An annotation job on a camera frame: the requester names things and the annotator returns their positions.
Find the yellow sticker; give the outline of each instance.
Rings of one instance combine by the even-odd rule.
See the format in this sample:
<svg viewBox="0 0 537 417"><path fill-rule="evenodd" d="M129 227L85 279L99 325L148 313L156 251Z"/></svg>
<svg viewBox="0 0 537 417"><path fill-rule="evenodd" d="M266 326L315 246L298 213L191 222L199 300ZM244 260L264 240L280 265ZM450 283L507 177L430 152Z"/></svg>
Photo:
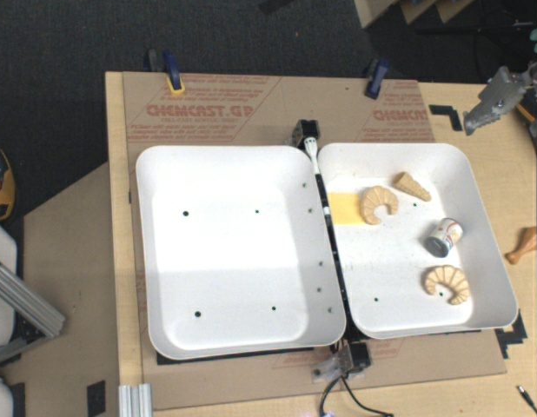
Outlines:
<svg viewBox="0 0 537 417"><path fill-rule="evenodd" d="M328 205L334 225L363 224L361 198L357 193L329 193Z"/></svg>

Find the wire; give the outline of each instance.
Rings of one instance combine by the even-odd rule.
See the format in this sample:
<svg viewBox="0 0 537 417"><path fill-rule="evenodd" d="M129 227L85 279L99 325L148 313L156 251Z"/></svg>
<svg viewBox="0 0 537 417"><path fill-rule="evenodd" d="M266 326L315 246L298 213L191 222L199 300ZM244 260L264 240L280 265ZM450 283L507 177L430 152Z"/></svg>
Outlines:
<svg viewBox="0 0 537 417"><path fill-rule="evenodd" d="M330 391L332 391L334 386L336 386L336 383L338 383L338 381L340 381L340 380L342 381L342 383L346 387L346 390L348 391L349 395L351 396L351 398L354 400L354 402L357 404L358 407L360 407L361 409L364 409L365 411L368 411L370 413L379 414L382 417L394 417L394 415L391 414L391 413L385 413L383 411L378 411L376 409L372 409L370 407L364 406L359 400L357 400L357 397L355 397L355 395L354 395L353 391L351 390L351 388L349 387L349 384L346 381L346 377L344 375L340 376L340 377L337 377L334 380L332 380L331 382L329 382L327 387L325 387L324 391L322 392L321 402L319 404L319 415L320 415L320 417L325 417L326 413L324 412L324 402L327 399L327 396L330 393Z"/></svg>

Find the black pen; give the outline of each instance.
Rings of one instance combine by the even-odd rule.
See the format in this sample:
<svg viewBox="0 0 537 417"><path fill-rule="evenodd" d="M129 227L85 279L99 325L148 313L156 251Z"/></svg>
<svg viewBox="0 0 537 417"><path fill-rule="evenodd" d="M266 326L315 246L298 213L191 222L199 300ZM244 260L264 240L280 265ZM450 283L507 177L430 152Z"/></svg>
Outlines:
<svg viewBox="0 0 537 417"><path fill-rule="evenodd" d="M521 396L527 402L527 404L537 413L537 406L535 406L527 391L521 386L518 386L518 391L520 391Z"/></svg>

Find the wooden table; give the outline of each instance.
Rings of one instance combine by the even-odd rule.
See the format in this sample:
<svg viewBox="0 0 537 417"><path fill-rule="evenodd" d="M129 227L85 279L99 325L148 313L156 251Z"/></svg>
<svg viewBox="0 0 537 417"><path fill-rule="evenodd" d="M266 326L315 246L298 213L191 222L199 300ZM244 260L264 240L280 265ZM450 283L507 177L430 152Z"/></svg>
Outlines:
<svg viewBox="0 0 537 417"><path fill-rule="evenodd" d="M481 85L421 83L426 105L452 105L461 114L478 102ZM131 211L128 204L129 175L126 149L123 73L106 74L109 132L109 172L112 202L116 317L120 383L143 383L143 368L137 319ZM471 162L496 241L502 254L517 246L520 233L536 225L537 158L533 144L517 113L478 129L472 136L454 132L445 116L431 116L437 142L461 149ZM512 266L505 261L527 329L524 344L508 349L507 373L456 381L437 381L360 391L360 400L370 407L396 415L534 415L520 397L522 385L537 404L537 258L525 255ZM227 405L155 412L168 416L316 416L320 396L305 395L273 400L254 400ZM331 394L327 409L338 417L365 415L347 393Z"/></svg>

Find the silver can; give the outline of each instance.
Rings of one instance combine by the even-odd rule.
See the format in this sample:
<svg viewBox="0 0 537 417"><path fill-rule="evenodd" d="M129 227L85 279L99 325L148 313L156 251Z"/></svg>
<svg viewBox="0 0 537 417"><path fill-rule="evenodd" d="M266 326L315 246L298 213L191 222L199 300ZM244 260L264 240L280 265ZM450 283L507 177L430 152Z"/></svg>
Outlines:
<svg viewBox="0 0 537 417"><path fill-rule="evenodd" d="M434 256L444 258L463 235L463 228L452 218L442 219L425 240L425 248Z"/></svg>

